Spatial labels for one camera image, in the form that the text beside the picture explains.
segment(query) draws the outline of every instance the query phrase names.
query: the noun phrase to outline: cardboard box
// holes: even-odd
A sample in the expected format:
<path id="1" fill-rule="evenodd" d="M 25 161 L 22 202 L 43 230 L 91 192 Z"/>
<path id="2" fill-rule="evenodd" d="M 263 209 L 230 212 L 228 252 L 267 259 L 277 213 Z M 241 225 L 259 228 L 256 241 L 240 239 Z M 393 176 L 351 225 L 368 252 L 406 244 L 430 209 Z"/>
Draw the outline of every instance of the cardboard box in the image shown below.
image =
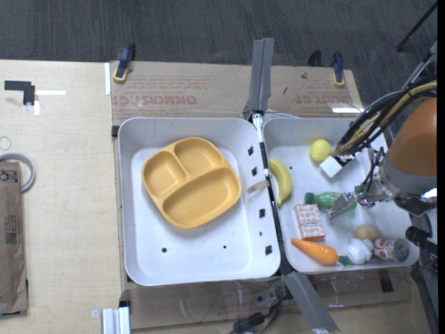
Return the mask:
<path id="1" fill-rule="evenodd" d="M 300 229 L 301 239 L 324 239 L 325 228 L 323 227 L 317 204 L 299 204 L 295 206 L 294 210 L 297 217 L 298 228 Z"/>

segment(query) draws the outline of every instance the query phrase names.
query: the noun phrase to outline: yellow divided plate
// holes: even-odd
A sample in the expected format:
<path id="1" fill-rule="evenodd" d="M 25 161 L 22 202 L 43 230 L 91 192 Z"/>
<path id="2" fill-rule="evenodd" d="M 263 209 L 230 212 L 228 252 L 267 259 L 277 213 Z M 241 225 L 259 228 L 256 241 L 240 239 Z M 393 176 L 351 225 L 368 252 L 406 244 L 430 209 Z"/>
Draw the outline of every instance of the yellow divided plate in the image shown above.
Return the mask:
<path id="1" fill-rule="evenodd" d="M 142 179 L 162 215 L 180 228 L 208 223 L 241 195 L 228 160 L 201 137 L 183 138 L 153 154 L 143 164 Z"/>

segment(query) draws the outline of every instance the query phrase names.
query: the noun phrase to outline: wooden table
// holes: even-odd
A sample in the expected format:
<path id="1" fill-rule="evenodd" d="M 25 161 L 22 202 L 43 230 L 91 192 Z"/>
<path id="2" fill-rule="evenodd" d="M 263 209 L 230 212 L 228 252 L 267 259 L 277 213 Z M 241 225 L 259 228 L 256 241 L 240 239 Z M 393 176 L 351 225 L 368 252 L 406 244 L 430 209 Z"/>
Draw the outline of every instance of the wooden table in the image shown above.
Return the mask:
<path id="1" fill-rule="evenodd" d="M 22 93 L 0 90 L 0 136 L 36 168 L 23 195 L 29 308 L 0 319 L 2 333 L 100 333 L 95 308 L 116 308 L 122 293 L 111 138 L 104 63 L 0 61 L 3 80 L 31 81 L 40 115 Z M 27 169 L 22 168 L 26 178 Z M 342 333 L 428 333 L 414 281 L 410 300 L 333 310 Z M 153 333 L 226 333 L 232 323 L 151 329 Z M 301 314 L 283 315 L 269 333 L 312 333 Z"/>

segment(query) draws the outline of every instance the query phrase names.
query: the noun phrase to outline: brown paper bag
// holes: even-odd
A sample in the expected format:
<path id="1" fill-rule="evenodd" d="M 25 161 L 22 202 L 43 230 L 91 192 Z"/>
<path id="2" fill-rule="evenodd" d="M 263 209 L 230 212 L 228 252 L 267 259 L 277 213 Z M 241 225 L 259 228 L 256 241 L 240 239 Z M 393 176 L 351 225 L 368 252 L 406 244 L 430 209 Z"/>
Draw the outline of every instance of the brown paper bag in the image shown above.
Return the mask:
<path id="1" fill-rule="evenodd" d="M 19 162 L 0 162 L 0 313 L 26 309 L 26 269 Z"/>

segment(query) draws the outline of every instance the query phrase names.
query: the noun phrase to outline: toy carrot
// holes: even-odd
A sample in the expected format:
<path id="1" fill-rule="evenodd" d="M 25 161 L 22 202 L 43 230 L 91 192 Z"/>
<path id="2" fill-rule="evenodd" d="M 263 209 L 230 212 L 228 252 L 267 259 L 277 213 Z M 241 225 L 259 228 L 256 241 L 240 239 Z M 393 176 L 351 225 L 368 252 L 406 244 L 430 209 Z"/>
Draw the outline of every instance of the toy carrot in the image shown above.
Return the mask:
<path id="1" fill-rule="evenodd" d="M 349 262 L 349 259 L 346 256 L 339 256 L 335 249 L 328 245 L 296 238 L 292 238 L 291 241 L 292 244 L 297 246 L 300 250 L 324 264 L 334 264 L 337 261 L 340 261 L 342 264 L 347 264 Z"/>

